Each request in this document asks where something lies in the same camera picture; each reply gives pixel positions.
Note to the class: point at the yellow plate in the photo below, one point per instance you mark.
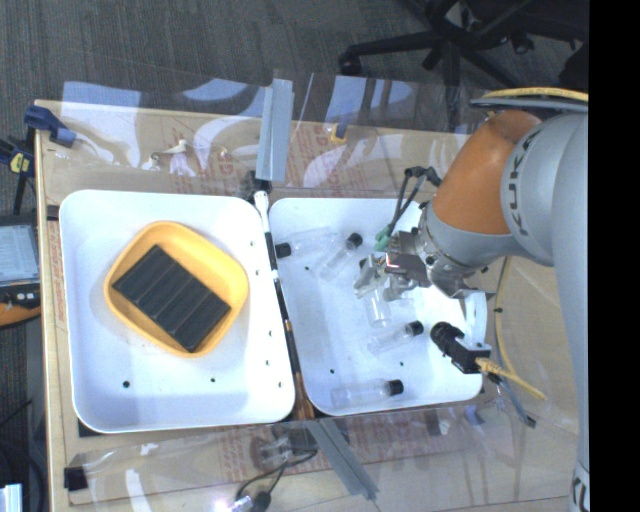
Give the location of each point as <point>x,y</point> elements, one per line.
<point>200,245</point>

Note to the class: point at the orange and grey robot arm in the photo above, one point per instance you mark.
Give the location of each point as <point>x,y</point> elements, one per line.
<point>535,200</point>

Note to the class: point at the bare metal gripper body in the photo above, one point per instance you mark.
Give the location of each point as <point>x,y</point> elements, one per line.
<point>406,260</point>

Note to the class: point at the black cylinder on white bracket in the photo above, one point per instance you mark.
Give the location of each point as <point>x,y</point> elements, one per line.
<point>456,345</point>

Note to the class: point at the thin black and white rod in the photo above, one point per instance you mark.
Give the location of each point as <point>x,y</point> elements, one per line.
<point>280,295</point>

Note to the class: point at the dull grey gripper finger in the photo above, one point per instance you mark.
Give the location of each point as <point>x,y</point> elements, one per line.
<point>368,278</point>
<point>398,289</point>

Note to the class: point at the brown cardboard board red print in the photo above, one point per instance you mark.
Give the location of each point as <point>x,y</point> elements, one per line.
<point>390,442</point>

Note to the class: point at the black ribbed rectangular panel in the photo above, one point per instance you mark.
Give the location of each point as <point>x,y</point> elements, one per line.
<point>170,297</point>

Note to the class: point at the white plastic tray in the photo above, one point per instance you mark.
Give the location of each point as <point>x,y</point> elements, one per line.
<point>150,395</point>
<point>325,340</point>

